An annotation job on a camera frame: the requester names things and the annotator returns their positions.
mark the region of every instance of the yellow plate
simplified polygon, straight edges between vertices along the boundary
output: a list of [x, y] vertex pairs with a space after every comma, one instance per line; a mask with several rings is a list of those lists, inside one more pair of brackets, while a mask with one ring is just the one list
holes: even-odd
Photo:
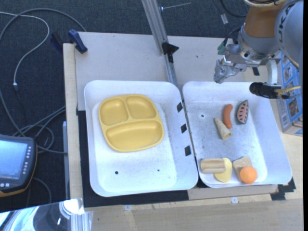
[[129, 94], [104, 100], [99, 119], [108, 145], [118, 152], [134, 152], [159, 144], [164, 126], [154, 103], [143, 95]]

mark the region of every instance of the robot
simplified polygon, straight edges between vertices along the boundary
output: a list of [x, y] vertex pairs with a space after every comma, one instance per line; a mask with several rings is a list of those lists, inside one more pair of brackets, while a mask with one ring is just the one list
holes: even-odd
[[224, 82], [247, 67], [266, 65], [268, 81], [255, 82], [250, 91], [277, 99], [284, 92], [277, 85], [277, 52], [281, 51], [298, 68], [303, 90], [303, 9], [304, 0], [244, 0], [250, 6], [237, 40], [225, 47], [217, 60], [214, 81]]

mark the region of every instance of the screen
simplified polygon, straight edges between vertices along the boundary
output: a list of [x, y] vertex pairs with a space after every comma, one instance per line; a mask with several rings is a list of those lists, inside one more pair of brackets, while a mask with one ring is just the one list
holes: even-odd
[[0, 140], [0, 178], [19, 180], [27, 143]]

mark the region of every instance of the orange fruit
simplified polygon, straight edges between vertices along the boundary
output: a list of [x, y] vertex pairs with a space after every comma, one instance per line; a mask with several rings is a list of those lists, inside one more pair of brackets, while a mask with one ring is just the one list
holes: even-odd
[[242, 182], [251, 184], [253, 183], [258, 177], [258, 173], [252, 166], [243, 167], [240, 171], [240, 179]]

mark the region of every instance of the watermelon slice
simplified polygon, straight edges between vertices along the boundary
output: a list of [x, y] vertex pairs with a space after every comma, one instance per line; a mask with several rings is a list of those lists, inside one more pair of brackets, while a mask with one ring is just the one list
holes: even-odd
[[236, 118], [241, 124], [245, 124], [248, 118], [248, 100], [243, 101], [237, 108]]

